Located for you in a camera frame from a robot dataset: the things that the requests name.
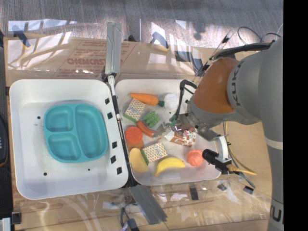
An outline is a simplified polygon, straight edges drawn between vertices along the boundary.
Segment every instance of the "small food box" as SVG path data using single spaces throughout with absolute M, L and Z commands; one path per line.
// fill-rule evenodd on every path
M 160 118 L 151 128 L 153 131 L 173 116 L 171 111 L 159 105 L 136 105 L 130 93 L 150 93 L 161 101 L 167 93 L 179 97 L 180 82 L 179 79 L 124 79 L 116 83 L 123 131 L 135 126 L 136 121 L 142 121 L 153 110 Z M 183 100 L 190 98 L 191 94 L 185 92 Z M 23 197 L 45 199 L 106 191 L 121 188 L 127 183 L 125 154 L 129 154 L 129 151 L 122 146 L 107 84 L 86 79 L 21 79 L 11 85 L 10 107 L 16 185 Z M 51 113 L 51 120 L 46 124 L 45 114 L 52 111 L 53 107 L 58 109 Z M 186 107 L 187 104 L 182 102 L 180 113 L 184 113 Z M 100 115 L 105 132 L 97 124 Z M 104 133 L 107 139 L 97 140 Z M 215 166 L 206 161 L 199 167 L 192 167 L 187 162 L 189 150 L 217 151 L 214 142 L 206 141 L 194 133 L 173 133 L 160 140 L 143 134 L 142 142 L 144 148 L 141 151 L 148 159 L 148 170 L 132 170 L 139 184 L 185 183 L 212 180 L 220 175 Z M 159 157 L 147 155 L 153 152 Z M 171 167 L 158 177 L 154 176 L 157 164 L 168 157 L 179 158 L 185 167 Z

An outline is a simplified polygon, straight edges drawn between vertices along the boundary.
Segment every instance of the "orange carrot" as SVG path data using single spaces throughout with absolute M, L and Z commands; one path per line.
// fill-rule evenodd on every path
M 137 99 L 145 104 L 149 105 L 157 105 L 159 100 L 156 96 L 151 94 L 144 94 L 144 93 L 131 93 L 130 96 L 134 99 Z
M 142 121 L 138 121 L 136 126 L 147 136 L 153 138 L 153 135 L 156 133 L 155 131 L 149 129 Z
M 140 128 L 132 126 L 126 129 L 125 138 L 127 141 L 137 144 L 142 141 L 142 131 Z

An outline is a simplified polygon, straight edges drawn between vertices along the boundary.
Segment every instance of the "yellow cable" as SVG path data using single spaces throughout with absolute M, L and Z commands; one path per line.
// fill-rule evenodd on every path
M 225 134 L 228 134 L 228 133 L 227 133 L 227 124 L 228 124 L 227 122 L 224 122 L 224 128 L 225 128 L 225 131 L 224 131 L 224 132 L 225 132 Z M 251 174 L 251 175 L 257 175 L 256 172 L 254 172 L 254 171 L 251 170 L 250 168 L 246 167 L 244 164 L 241 163 L 240 160 L 238 160 L 238 159 L 236 158 L 236 156 L 235 156 L 234 153 L 233 153 L 233 150 L 231 149 L 231 146 L 229 145 L 230 143 L 229 143 L 229 140 L 228 140 L 227 136 L 226 136 L 226 141 L 227 141 L 228 148 L 229 148 L 229 151 L 230 151 L 230 154 L 232 155 L 232 157 L 238 162 L 239 165 L 241 165 L 243 168 L 246 169 L 246 170 L 241 170 L 241 169 L 239 169 L 239 168 L 237 168 L 237 167 L 234 167 L 236 170 L 233 170 L 233 171 L 242 172 L 242 173 L 247 173 L 247 174 Z

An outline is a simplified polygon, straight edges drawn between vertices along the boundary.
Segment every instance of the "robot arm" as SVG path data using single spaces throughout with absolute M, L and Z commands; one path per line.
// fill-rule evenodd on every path
M 219 153 L 205 150 L 203 157 L 222 172 L 227 170 L 231 160 L 225 149 L 224 136 L 211 128 L 224 121 L 244 125 L 262 122 L 272 171 L 268 231 L 284 230 L 282 41 L 279 38 L 266 50 L 240 62 L 226 56 L 226 52 L 220 52 L 222 57 L 205 72 L 187 104 L 187 112 L 176 116 L 177 129 L 194 129 L 206 140 L 217 142 Z

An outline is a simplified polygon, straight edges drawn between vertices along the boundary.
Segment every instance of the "potato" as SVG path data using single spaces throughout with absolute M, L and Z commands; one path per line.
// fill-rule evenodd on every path
M 148 171 L 148 166 L 138 148 L 132 148 L 129 152 L 131 168 L 139 173 Z

